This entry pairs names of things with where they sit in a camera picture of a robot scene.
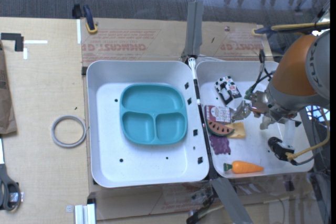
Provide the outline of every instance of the wooden surface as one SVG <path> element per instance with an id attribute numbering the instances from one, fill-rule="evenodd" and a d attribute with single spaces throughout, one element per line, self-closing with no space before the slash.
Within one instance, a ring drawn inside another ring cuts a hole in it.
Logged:
<path id="1" fill-rule="evenodd" d="M 85 118 L 81 46 L 76 21 L 72 19 L 0 18 L 3 33 L 21 33 L 25 40 L 47 40 L 26 44 L 28 59 L 14 51 L 13 41 L 3 41 L 9 86 L 18 131 L 4 136 L 5 163 L 9 176 L 19 182 L 23 203 L 15 212 L 0 211 L 1 224 L 68 224 L 73 212 L 67 206 L 85 205 L 89 195 L 87 145 L 61 148 L 51 139 L 54 120 L 65 114 Z M 67 143 L 81 134 L 76 122 L 64 121 L 57 137 Z M 246 206 L 255 223 L 321 223 L 311 189 L 294 197 L 274 198 Z M 188 213 L 99 221 L 99 223 L 186 223 Z M 231 223 L 224 209 L 201 223 Z"/>

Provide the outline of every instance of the white tape strip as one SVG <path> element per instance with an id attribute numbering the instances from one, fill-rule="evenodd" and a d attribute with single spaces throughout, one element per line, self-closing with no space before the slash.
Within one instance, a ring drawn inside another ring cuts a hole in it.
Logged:
<path id="1" fill-rule="evenodd" d="M 81 43 L 80 19 L 77 19 L 77 43 Z"/>
<path id="2" fill-rule="evenodd" d="M 24 44 L 48 44 L 47 40 L 25 40 Z"/>
<path id="3" fill-rule="evenodd" d="M 23 59 L 27 60 L 28 59 L 28 49 L 23 48 Z"/>

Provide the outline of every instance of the tape roll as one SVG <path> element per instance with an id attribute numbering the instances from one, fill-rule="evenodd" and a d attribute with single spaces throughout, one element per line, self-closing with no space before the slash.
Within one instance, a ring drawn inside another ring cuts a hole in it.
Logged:
<path id="1" fill-rule="evenodd" d="M 74 143 L 67 144 L 67 143 L 61 142 L 60 140 L 58 140 L 56 138 L 56 136 L 55 136 L 55 128 L 56 128 L 57 124 L 60 123 L 63 120 L 74 120 L 74 121 L 77 121 L 82 126 L 83 134 L 82 134 L 81 138 L 78 141 L 76 141 Z M 61 147 L 75 147 L 75 146 L 78 146 L 79 144 L 81 144 L 84 141 L 84 139 L 86 137 L 85 122 L 80 117 L 78 117 L 76 115 L 63 115 L 63 116 L 60 116 L 57 119 L 55 119 L 55 121 L 53 122 L 53 125 L 51 126 L 51 137 L 54 140 L 55 144 L 58 145 L 58 146 L 61 146 Z"/>

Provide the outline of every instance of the brown paper bag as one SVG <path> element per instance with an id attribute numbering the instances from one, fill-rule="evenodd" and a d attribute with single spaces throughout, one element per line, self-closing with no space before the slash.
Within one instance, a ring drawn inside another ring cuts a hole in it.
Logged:
<path id="1" fill-rule="evenodd" d="M 0 134 L 17 130 L 12 99 L 7 82 L 5 53 L 0 41 Z"/>

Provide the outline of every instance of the black scissors handle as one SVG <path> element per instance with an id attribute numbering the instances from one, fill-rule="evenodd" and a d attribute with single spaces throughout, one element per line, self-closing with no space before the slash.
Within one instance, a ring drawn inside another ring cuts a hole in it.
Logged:
<path id="1" fill-rule="evenodd" d="M 11 201 L 11 193 L 18 193 L 17 201 Z M 0 206 L 2 205 L 7 211 L 12 211 L 19 206 L 20 202 L 21 191 L 19 185 L 10 179 L 5 164 L 0 164 Z"/>

